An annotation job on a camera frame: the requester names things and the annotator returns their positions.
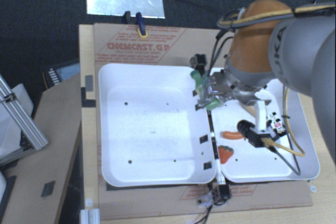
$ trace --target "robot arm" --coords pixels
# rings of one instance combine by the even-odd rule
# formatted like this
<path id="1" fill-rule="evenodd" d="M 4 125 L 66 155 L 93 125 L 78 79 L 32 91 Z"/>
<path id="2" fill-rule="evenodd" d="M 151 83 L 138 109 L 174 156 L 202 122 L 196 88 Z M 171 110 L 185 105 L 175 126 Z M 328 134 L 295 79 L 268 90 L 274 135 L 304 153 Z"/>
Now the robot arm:
<path id="1" fill-rule="evenodd" d="M 335 5 L 292 10 L 276 0 L 258 0 L 237 19 L 217 23 L 235 31 L 222 72 L 192 74 L 200 96 L 198 107 L 211 110 L 230 99 L 254 105 L 259 101 L 255 92 L 278 78 L 312 97 L 335 162 Z"/>

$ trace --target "cardboard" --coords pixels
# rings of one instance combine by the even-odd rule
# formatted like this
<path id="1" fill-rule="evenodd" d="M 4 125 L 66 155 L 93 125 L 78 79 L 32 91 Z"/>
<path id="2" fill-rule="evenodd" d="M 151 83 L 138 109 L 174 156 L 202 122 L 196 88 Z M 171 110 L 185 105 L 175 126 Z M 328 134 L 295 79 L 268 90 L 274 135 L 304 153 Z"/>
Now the cardboard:
<path id="1" fill-rule="evenodd" d="M 205 207 L 198 207 L 197 200 L 208 192 L 206 185 L 153 186 L 139 188 L 114 188 L 107 186 L 101 175 L 100 107 L 98 72 L 109 62 L 137 63 L 151 65 L 188 66 L 196 53 L 210 55 L 218 30 L 190 29 L 176 27 L 146 27 L 149 38 L 142 40 L 133 25 L 95 24 L 80 26 L 81 83 L 85 87 L 85 76 L 93 76 L 96 96 L 96 119 L 85 117 L 83 123 L 92 126 L 97 123 L 97 132 L 83 132 L 83 139 L 97 141 L 97 165 L 86 166 L 89 171 L 97 171 L 97 179 L 87 180 L 90 190 L 85 190 L 85 199 L 92 200 L 100 208 L 102 220 L 198 214 Z M 229 46 L 222 54 L 228 52 Z M 92 194 L 97 187 L 99 193 Z M 232 187 L 232 199 L 225 206 L 214 211 L 254 210 L 280 207 L 311 206 L 312 201 L 307 182 L 273 182 L 267 184 L 242 184 Z"/>
<path id="2" fill-rule="evenodd" d="M 42 94 L 34 122 L 49 144 L 4 171 L 16 181 L 2 223 L 58 223 L 80 138 L 79 83 L 75 75 Z M 52 182 L 52 193 L 42 197 Z"/>

